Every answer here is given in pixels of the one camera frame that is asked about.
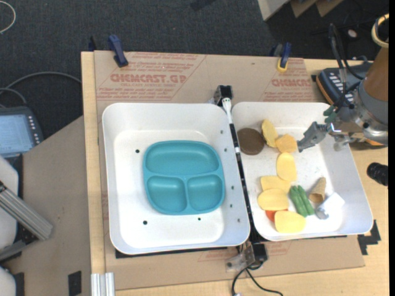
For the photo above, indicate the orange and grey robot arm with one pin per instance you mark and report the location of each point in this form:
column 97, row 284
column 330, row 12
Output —
column 378, row 82

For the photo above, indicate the brown round biscuit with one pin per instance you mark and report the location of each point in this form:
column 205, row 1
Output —
column 250, row 141

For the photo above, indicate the thin black and white rod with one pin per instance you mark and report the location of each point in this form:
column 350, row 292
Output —
column 240, row 162

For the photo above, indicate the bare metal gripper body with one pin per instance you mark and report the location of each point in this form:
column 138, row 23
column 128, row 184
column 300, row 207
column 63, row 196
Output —
column 353, row 122

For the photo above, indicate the tan ice cream cone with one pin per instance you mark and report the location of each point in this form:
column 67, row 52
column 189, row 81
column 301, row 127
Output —
column 318, row 191

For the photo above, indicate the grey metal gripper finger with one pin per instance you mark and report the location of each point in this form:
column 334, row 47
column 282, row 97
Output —
column 341, row 140
column 311, row 136

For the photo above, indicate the white and grey packet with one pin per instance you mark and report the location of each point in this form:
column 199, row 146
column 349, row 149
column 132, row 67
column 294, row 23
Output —
column 331, row 202

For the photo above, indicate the brown cardboard board red print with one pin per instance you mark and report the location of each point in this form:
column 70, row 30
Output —
column 191, row 79

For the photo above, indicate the green asparagus bundle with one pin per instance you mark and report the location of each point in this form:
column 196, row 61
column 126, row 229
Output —
column 301, row 200

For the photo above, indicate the blue divided plate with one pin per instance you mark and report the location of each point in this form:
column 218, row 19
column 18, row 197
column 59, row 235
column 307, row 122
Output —
column 182, row 177

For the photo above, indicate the orange carrot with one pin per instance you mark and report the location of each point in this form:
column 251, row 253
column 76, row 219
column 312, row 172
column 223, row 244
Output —
column 270, row 215

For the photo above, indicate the white plastic tray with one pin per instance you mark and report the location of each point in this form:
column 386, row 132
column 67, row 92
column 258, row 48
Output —
column 336, row 168
column 129, row 177

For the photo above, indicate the orange yellow crisp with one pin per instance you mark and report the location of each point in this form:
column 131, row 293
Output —
column 287, row 143

